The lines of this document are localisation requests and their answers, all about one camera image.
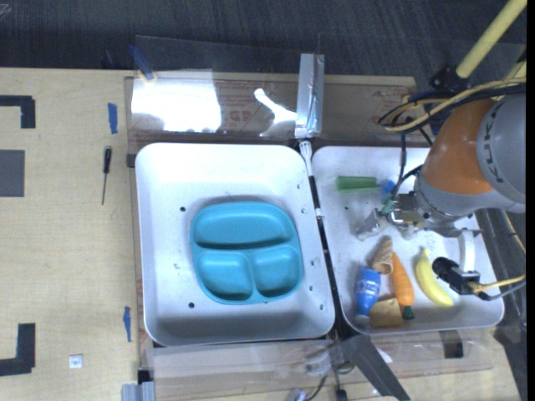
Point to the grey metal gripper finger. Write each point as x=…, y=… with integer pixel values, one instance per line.
x=409, y=229
x=371, y=224

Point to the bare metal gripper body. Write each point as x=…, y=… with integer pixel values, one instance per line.
x=407, y=208

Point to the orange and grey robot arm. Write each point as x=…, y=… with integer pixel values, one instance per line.
x=460, y=157

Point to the blue cube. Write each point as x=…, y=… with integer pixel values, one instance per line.
x=388, y=187

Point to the tan waffle cone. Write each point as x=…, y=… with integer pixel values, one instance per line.
x=383, y=257

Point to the green cylinder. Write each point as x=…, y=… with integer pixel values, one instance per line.
x=355, y=183

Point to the orange carrot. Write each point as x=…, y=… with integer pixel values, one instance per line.
x=402, y=284

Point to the yellow banana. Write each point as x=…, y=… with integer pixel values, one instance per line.
x=430, y=284

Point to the thin black and white rod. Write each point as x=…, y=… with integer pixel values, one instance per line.
x=316, y=199

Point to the blue and white bottle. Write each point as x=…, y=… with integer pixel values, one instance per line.
x=368, y=288

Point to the yellow bread slice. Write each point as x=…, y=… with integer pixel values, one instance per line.
x=385, y=313

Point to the white plastic tray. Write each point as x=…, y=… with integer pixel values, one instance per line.
x=167, y=224
x=434, y=320

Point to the blue divided plate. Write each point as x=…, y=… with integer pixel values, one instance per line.
x=242, y=228

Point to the yellow padded pole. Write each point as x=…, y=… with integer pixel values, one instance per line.
x=493, y=27

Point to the black screwdriver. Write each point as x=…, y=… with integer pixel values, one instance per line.
x=107, y=161

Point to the small white square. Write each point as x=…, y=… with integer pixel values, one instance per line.
x=75, y=361

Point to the black cylinder on white bracket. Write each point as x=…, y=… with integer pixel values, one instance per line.
x=453, y=274

